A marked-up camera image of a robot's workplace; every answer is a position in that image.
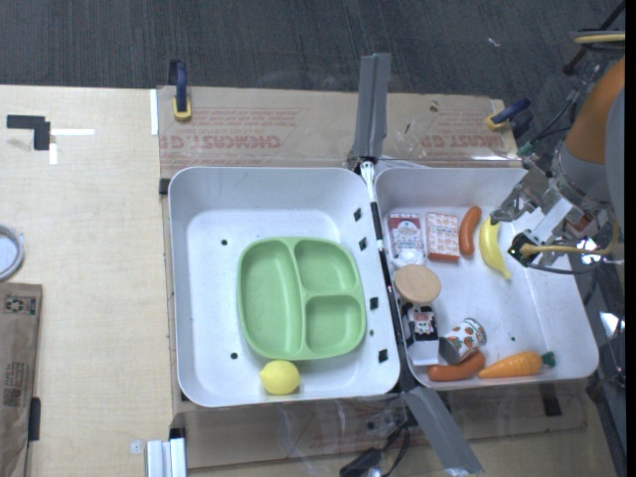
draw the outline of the wooden lid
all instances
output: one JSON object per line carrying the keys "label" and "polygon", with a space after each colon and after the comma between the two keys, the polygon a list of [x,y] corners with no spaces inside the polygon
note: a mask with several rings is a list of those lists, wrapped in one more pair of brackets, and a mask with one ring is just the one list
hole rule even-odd
{"label": "wooden lid", "polygon": [[441,291],[439,277],[424,265],[405,265],[396,272],[396,289],[407,302],[425,305]]}

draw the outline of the hot dog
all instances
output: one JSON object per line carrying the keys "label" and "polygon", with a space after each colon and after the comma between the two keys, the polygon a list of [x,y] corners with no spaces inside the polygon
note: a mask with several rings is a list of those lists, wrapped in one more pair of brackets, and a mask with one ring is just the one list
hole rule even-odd
{"label": "hot dog", "polygon": [[477,206],[473,206],[461,220],[459,225],[459,252],[464,256],[470,256],[475,252],[475,244],[473,243],[473,233],[477,223],[481,219],[481,209]]}
{"label": "hot dog", "polygon": [[428,378],[433,382],[452,382],[474,377],[486,366],[486,357],[477,351],[456,366],[428,366]]}

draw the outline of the brown cardboard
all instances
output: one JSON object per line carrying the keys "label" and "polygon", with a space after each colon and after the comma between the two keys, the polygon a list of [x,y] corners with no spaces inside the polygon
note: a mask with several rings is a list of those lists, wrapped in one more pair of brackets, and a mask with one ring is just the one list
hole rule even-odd
{"label": "brown cardboard", "polygon": [[[189,166],[346,166],[356,93],[189,88],[192,118],[176,120],[173,86],[157,89],[161,177]],[[426,166],[518,166],[509,126],[484,119],[504,108],[484,96],[391,93],[383,157]]]}
{"label": "brown cardboard", "polygon": [[25,475],[42,286],[0,283],[0,476]]}

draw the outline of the orange carrot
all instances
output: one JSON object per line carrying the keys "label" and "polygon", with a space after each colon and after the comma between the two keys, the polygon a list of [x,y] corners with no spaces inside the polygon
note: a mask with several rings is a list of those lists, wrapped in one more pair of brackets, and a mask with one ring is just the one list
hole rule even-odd
{"label": "orange carrot", "polygon": [[527,377],[536,375],[543,365],[552,368],[555,364],[553,352],[543,355],[531,351],[519,352],[487,366],[477,376],[479,378]]}

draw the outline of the blue clamp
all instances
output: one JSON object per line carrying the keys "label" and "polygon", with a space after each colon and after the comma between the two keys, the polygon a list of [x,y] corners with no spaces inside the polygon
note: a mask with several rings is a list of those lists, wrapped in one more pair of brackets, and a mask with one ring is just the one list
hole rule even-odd
{"label": "blue clamp", "polygon": [[183,62],[179,60],[170,61],[168,84],[177,86],[177,94],[172,99],[172,111],[175,115],[175,120],[182,122],[190,120],[192,118],[192,104],[186,90],[186,65]]}
{"label": "blue clamp", "polygon": [[504,108],[503,111],[488,115],[484,120],[484,123],[491,131],[499,130],[506,125],[507,121],[512,120],[517,113],[523,111],[529,106],[530,101],[528,99],[519,99],[517,102],[514,102],[510,106]]}

